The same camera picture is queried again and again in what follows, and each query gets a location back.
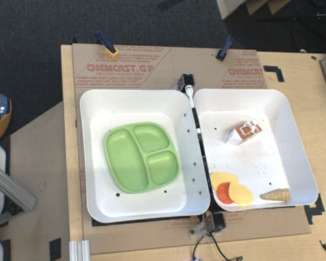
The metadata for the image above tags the orange and white carton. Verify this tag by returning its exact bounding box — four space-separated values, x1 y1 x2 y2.
225 119 262 146

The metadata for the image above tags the tan ice cream cone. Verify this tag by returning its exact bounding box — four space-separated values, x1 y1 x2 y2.
260 188 291 202

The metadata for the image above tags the thin black and white rod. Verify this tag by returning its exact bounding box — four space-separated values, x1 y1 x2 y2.
185 84 214 212

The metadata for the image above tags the black block with thin wires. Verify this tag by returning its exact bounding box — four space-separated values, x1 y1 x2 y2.
180 73 196 92
210 212 227 233

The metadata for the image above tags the brown cardboard board red print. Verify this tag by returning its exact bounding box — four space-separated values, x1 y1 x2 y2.
71 43 312 255

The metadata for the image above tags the yellow round slice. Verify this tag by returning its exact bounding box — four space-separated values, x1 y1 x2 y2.
228 182 254 207
210 172 240 191

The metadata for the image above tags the red tomato slice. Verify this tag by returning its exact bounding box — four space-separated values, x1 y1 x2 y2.
216 182 234 204

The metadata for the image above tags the green divided plate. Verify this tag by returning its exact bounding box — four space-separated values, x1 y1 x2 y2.
103 121 181 194

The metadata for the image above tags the white plastic tray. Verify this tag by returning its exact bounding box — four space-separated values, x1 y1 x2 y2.
192 88 319 212
79 89 211 223

